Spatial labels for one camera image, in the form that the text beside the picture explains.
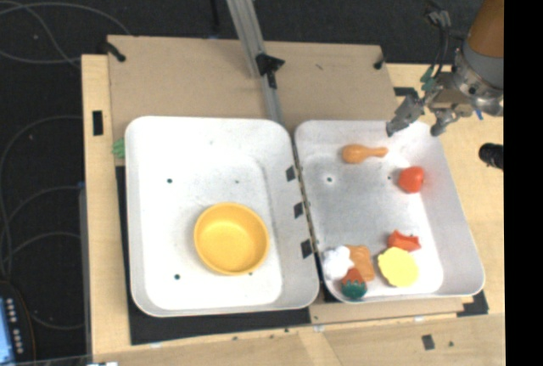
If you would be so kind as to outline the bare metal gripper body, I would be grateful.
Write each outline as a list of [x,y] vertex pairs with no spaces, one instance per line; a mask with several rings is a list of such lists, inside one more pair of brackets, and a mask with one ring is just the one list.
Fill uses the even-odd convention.
[[473,112],[503,116],[503,90],[492,86],[469,68],[454,68],[423,82],[424,103],[432,111],[451,110],[460,116]]

